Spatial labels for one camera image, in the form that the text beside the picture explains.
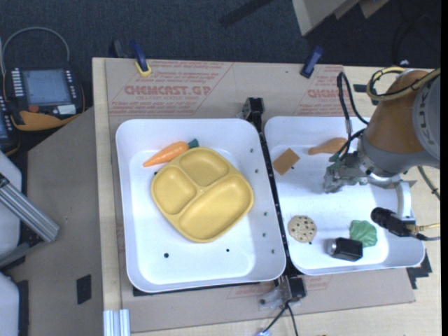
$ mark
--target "white tray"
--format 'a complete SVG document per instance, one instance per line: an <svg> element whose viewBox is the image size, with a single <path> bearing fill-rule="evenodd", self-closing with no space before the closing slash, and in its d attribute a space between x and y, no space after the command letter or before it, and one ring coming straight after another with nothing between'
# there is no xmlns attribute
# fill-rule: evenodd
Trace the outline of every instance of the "white tray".
<svg viewBox="0 0 448 336"><path fill-rule="evenodd" d="M244 120L128 120L116 132L125 226L127 274L147 293L278 278L286 266L283 242L256 129ZM154 173L143 167L156 151L193 138L233 164L251 184L254 205L210 243L184 238L151 197Z"/></svg>
<svg viewBox="0 0 448 336"><path fill-rule="evenodd" d="M352 120L353 130L365 126ZM375 207L397 210L398 198L394 189L374 185L346 185L336 193L326 194L323 176L330 165L330 154L308 155L308 149L334 137L346 137L344 119L340 117L275 117L267 121L265 136L272 161L287 148L299 155L294 168L283 176L274 173L283 224L294 266L304 274L321 275L390 267L410 267L421 263L424 245L415 238L397 237L370 220ZM351 144L356 149L357 141ZM311 244L296 241L288 233L288 222L295 215L313 219L317 234ZM349 238L353 220L369 221L377 229L377 245L363 249L363 257L345 261L326 252L329 239Z"/></svg>

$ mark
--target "orange carrot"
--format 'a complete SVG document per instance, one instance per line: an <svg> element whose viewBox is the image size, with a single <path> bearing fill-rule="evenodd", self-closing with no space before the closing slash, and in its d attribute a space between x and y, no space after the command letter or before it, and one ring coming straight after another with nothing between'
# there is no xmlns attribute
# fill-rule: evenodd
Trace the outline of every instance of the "orange carrot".
<svg viewBox="0 0 448 336"><path fill-rule="evenodd" d="M144 167L150 167L152 165L158 165L160 163L166 163L172 161L178 155L186 152L190 148L198 147L199 144L196 139L193 139L190 143L179 141L170 144L168 147L163 148L160 152L154 154L151 158L143 163Z"/></svg>

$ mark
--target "cookie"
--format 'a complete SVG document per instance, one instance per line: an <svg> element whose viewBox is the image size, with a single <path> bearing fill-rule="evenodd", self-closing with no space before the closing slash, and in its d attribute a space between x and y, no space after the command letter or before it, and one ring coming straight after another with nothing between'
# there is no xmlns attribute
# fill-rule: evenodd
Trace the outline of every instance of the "cookie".
<svg viewBox="0 0 448 336"><path fill-rule="evenodd" d="M316 224L307 216L294 216L288 223L290 236L301 243L309 243L317 233Z"/></svg>

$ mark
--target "blue clamp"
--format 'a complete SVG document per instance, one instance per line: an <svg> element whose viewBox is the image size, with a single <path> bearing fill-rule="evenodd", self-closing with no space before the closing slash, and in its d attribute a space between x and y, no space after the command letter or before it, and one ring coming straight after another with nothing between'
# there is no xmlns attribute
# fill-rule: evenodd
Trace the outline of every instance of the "blue clamp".
<svg viewBox="0 0 448 336"><path fill-rule="evenodd" d="M151 74L151 67L149 66L149 63L146 61L145 55L143 54L143 50L141 49L140 45L136 43L134 40L131 40L129 43L132 51L134 52L135 57L135 66L137 70L139 71L140 75L143 77L147 77Z"/></svg>
<svg viewBox="0 0 448 336"><path fill-rule="evenodd" d="M319 61L323 54L323 49L320 46L316 46L311 55L307 57L305 65L302 67L300 74L306 78L310 78L314 71L314 65Z"/></svg>

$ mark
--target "yellow plate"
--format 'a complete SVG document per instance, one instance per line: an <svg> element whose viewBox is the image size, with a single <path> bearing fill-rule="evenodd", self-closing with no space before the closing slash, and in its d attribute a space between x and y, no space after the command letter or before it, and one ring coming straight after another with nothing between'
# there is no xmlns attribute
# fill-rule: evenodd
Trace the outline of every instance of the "yellow plate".
<svg viewBox="0 0 448 336"><path fill-rule="evenodd" d="M249 182L222 155L197 147L166 164L151 195L163 216L187 239L211 242L253 205Z"/></svg>

